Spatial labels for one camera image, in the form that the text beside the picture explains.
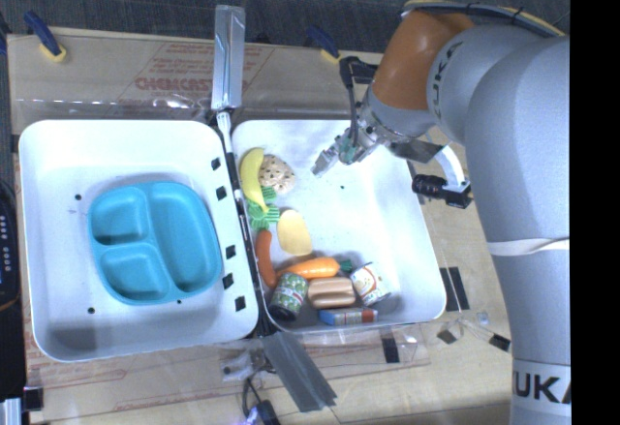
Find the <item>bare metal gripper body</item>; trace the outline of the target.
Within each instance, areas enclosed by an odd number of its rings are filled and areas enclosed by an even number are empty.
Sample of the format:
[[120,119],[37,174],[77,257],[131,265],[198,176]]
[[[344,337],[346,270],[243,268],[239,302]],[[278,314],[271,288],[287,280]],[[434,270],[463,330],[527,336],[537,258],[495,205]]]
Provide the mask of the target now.
[[390,147],[405,141],[405,135],[382,125],[376,118],[358,114],[349,128],[335,139],[335,150],[340,163],[351,165],[364,160],[379,146]]

